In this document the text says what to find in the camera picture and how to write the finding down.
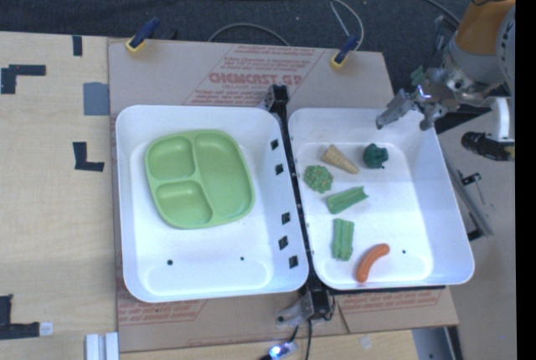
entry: wooden surface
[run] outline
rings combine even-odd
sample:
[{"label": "wooden surface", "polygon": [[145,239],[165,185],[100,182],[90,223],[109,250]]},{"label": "wooden surface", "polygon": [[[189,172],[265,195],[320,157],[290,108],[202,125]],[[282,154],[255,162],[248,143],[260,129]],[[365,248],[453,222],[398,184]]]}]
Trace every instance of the wooden surface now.
[{"label": "wooden surface", "polygon": [[[108,83],[106,39],[0,33],[0,67],[45,64],[0,95],[0,296],[13,323],[51,321],[51,336],[0,341],[0,358],[84,358],[84,336],[116,331],[110,118],[84,116],[83,84]],[[74,141],[104,172],[75,170]],[[416,359],[411,331],[312,340],[311,359]],[[363,346],[363,341],[372,345]],[[305,342],[300,343],[300,358]],[[258,358],[271,343],[121,355],[121,359]]]}]

